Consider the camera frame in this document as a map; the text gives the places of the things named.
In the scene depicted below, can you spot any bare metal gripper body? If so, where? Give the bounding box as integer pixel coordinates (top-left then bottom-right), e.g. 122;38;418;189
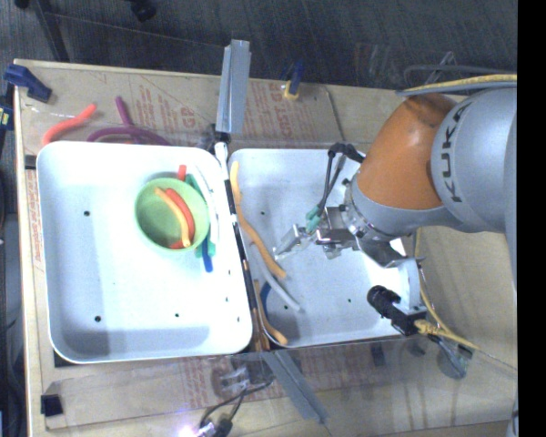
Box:
315;205;376;260

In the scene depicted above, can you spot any long orange flexible tube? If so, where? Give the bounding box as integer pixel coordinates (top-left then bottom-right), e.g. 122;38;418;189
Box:
228;160;288;279

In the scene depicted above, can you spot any grey flexible tube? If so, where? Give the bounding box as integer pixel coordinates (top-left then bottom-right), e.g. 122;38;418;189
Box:
253;242;303;313

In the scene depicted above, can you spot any white plastic tray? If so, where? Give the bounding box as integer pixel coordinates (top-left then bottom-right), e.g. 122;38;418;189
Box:
227;147;428;350
35;139;255;365

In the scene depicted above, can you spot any thin black and white rod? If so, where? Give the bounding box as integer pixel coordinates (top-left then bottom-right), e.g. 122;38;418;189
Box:
213;140;264;351

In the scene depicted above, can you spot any dark blue flexible tube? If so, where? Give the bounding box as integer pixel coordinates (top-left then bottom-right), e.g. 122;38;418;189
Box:
258;281;275;320

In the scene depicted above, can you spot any short orange flexible tube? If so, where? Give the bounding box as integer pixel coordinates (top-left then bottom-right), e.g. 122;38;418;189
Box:
253;279;289;347

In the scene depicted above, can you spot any white flexible tube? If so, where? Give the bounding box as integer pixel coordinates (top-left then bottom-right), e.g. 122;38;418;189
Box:
194;164;221;245

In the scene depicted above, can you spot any green flexible tube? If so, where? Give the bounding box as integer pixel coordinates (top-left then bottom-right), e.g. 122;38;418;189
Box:
184;173;217;259

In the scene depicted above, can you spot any red flexible tube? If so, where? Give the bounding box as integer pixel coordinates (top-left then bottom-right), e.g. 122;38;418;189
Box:
164;163;197;250

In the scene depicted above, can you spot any yellow flexible tube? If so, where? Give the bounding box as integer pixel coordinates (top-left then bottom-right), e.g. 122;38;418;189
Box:
153;187;193;249

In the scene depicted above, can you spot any green bowl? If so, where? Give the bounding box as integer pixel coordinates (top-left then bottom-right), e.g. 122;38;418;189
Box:
133;177;211;252

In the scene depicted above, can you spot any purple flexible tube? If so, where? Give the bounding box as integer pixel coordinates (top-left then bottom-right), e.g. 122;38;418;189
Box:
86;96;173;147

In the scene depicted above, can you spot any brown cardboard board red print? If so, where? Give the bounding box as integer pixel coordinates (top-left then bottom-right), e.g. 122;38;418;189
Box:
12;58;519;437

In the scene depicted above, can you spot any orange-red flexible tube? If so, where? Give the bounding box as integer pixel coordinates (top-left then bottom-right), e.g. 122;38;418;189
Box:
41;102;98;147

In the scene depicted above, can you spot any black cylinder on white bracket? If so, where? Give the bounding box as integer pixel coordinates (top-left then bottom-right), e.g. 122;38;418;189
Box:
358;238;430;338

